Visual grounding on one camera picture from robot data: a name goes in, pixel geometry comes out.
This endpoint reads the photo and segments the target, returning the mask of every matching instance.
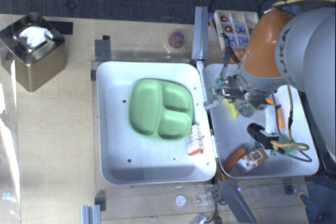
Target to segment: metal tissue box holder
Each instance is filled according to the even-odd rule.
[[[53,39],[47,38],[32,48],[19,34],[30,26],[47,28]],[[14,57],[16,80],[29,92],[34,92],[65,68],[65,39],[37,13],[30,13],[0,31],[1,64],[10,71]]]

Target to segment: white sink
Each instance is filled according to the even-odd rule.
[[[128,125],[132,87],[143,78],[172,81],[186,87],[194,102],[193,124],[201,126],[203,154],[188,156],[185,140],[141,137]],[[216,171],[215,156],[198,71],[184,63],[105,62],[97,69],[100,164],[114,185],[205,182]]]
[[[214,86],[214,81],[220,74],[223,65],[208,65],[204,70],[205,85],[207,88]],[[236,65],[228,66],[228,76],[237,73]],[[242,175],[237,167],[234,167],[228,176],[235,179],[256,179],[256,178],[272,178],[272,177],[291,177],[313,175],[319,169],[319,159],[312,139],[308,122],[303,111],[298,91],[294,88],[291,90],[293,95],[293,125],[292,137],[297,143],[306,143],[310,148],[305,153],[312,159],[312,162],[303,162],[297,159],[283,156],[277,152],[272,152],[269,160],[253,169],[247,175]],[[287,118],[289,115],[289,97],[287,87],[282,86],[275,94],[277,104],[281,104],[280,113],[285,122],[285,128],[281,129],[281,133],[288,137]],[[248,152],[255,148],[255,140],[247,133],[247,126],[253,122],[265,126],[266,116],[265,110],[257,110],[253,116],[246,118],[238,115],[233,119],[229,113],[227,106],[221,102],[218,106],[210,109],[213,129],[217,141],[218,154],[222,167],[225,165],[226,159],[238,147],[244,146]],[[305,159],[299,151],[291,152],[295,157]]]

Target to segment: yellow object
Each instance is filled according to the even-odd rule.
[[[238,114],[239,114],[239,111],[236,110],[235,104],[234,103],[229,103],[229,101],[226,98],[223,99],[223,103],[225,103],[227,108],[229,109],[231,117],[233,119],[237,118]]]

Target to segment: small carton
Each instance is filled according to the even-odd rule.
[[[202,133],[199,124],[195,124],[191,127],[190,134],[188,135],[185,141],[187,147],[187,154],[189,156],[193,156],[203,151]]]
[[[242,174],[247,174],[252,169],[267,161],[269,154],[270,150],[259,147],[240,158],[236,165]]]

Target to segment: green plastic plate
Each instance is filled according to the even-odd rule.
[[[193,98],[179,84],[141,79],[132,88],[128,121],[136,134],[163,141],[183,139],[190,133],[193,114]]]

